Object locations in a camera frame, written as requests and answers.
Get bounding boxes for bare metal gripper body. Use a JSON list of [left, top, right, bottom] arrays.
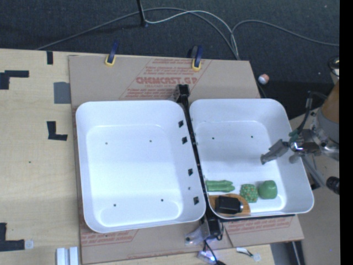
[[289, 129, 340, 161]]

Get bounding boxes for white plastic tray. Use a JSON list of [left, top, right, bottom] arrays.
[[75, 99, 207, 234], [189, 98, 315, 220]]

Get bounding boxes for green bell pepper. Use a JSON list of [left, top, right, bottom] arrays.
[[258, 179, 279, 200]]

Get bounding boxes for green spotted broccoli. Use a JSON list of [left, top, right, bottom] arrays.
[[239, 183, 259, 204]]

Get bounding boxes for green pea pods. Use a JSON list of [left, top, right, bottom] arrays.
[[205, 179, 236, 193]]

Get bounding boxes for orange plate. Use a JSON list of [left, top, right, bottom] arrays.
[[207, 193, 252, 218]]

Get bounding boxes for black can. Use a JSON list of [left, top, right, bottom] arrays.
[[215, 195, 244, 215]]

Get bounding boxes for thin black rod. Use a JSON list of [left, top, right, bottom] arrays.
[[181, 100, 215, 221]]

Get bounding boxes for brown cardboard board red print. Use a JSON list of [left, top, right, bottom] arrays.
[[68, 54, 305, 265]]

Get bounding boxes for thin black stand pole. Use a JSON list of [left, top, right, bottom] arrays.
[[132, 0, 149, 28]]

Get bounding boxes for black cylinder on white bracket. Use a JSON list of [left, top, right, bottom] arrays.
[[303, 158, 340, 195]]

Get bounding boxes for black block with thin wires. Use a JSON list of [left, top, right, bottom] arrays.
[[206, 216, 224, 239], [175, 83, 191, 104]]

